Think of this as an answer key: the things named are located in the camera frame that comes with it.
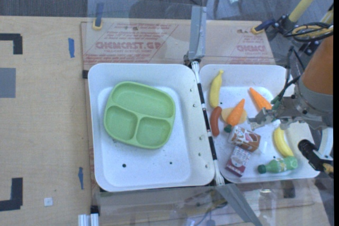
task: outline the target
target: gray square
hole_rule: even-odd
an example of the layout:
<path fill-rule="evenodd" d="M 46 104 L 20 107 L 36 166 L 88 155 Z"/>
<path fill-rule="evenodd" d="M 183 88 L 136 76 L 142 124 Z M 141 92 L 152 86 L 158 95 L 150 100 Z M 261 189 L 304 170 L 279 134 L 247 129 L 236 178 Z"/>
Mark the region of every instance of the gray square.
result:
<path fill-rule="evenodd" d="M 0 68 L 0 98 L 15 98 L 15 68 Z"/>

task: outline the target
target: purple package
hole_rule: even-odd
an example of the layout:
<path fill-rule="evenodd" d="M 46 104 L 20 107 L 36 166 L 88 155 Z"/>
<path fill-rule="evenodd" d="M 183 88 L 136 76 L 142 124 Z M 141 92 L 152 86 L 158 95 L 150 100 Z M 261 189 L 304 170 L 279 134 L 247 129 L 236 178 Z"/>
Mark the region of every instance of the purple package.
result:
<path fill-rule="evenodd" d="M 231 154 L 231 157 L 226 163 L 226 169 L 234 173 L 236 176 L 242 177 L 250 156 L 251 152 L 236 146 Z"/>

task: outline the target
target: wooden table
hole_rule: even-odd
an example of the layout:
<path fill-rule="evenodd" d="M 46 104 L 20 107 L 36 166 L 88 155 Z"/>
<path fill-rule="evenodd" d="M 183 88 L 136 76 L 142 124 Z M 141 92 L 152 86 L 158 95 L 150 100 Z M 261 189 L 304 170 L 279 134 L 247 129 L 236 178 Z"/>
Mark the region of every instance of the wooden table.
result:
<path fill-rule="evenodd" d="M 0 33 L 18 33 L 23 39 L 22 54 L 13 54 L 12 41 L 0 41 L 0 72 L 9 68 L 15 78 L 13 97 L 0 98 L 0 202 L 11 200 L 12 178 L 23 181 L 22 205 L 0 212 L 3 226 L 76 225 L 79 214 L 90 213 L 92 185 L 82 76 L 82 22 L 86 19 L 0 17 Z M 74 57 L 69 51 L 69 38 L 74 41 Z M 78 175 L 80 168 L 83 187 Z M 314 188 L 311 181 L 313 204 L 276 210 L 272 207 L 276 224 L 329 225 L 319 192 Z M 245 196 L 248 202 L 257 202 L 254 193 L 247 192 Z M 45 206 L 48 198 L 52 198 L 52 206 Z M 254 211 L 268 225 L 265 216 L 272 216 L 273 211 L 259 209 Z M 232 216 L 237 219 L 230 222 L 241 221 L 236 214 Z"/>

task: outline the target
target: white square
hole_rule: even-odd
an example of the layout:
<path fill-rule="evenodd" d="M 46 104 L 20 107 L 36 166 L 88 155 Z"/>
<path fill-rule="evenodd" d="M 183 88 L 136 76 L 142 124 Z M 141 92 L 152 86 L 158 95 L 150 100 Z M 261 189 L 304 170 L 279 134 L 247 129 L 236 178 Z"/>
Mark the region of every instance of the white square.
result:
<path fill-rule="evenodd" d="M 45 206 L 52 206 L 53 205 L 53 198 L 44 198 L 43 199 Z"/>

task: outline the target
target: white tray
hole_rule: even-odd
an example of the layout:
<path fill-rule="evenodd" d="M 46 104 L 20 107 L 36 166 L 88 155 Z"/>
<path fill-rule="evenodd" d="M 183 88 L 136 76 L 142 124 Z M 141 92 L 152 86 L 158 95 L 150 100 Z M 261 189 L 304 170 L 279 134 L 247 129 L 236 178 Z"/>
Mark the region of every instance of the white tray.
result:
<path fill-rule="evenodd" d="M 208 116 L 212 112 L 212 108 L 208 102 L 210 84 L 222 69 L 222 86 L 220 89 L 220 106 L 222 108 L 234 107 L 242 98 L 245 99 L 245 110 L 248 117 L 255 117 L 258 113 L 248 89 L 253 87 L 259 91 L 268 100 L 272 100 L 283 88 L 286 70 L 276 65 L 205 65 L 200 70 L 200 79 Z M 285 92 L 285 96 L 293 94 L 294 85 L 290 86 Z M 273 131 L 279 126 L 279 121 L 275 121 L 270 125 L 255 129 L 255 132 L 262 136 L 260 146 L 263 147 L 267 142 L 265 153 L 259 151 L 253 152 L 246 170 L 242 177 L 238 177 L 225 169 L 227 160 L 234 149 L 234 146 L 227 142 L 228 134 L 224 132 L 225 122 L 219 120 L 220 135 L 213 137 L 218 164 L 221 174 L 225 179 L 233 183 L 256 183 L 269 182 L 275 180 L 313 178 L 319 172 L 315 171 L 308 160 L 298 150 L 298 143 L 302 139 L 308 139 L 314 142 L 310 129 L 307 124 L 293 123 L 290 128 L 285 131 L 289 146 L 291 147 L 295 157 L 298 159 L 298 168 L 292 171 L 286 171 L 279 174 L 265 173 L 259 174 L 257 166 L 259 164 L 267 164 L 274 157 L 281 157 L 273 144 Z M 240 124 L 248 130 L 251 130 L 249 123 Z"/>
<path fill-rule="evenodd" d="M 113 140 L 103 124 L 113 87 L 133 81 L 159 88 L 173 98 L 176 116 L 168 142 L 149 150 Z M 213 180 L 215 169 L 195 76 L 184 65 L 97 64 L 88 73 L 94 171 L 110 192 L 199 186 Z"/>

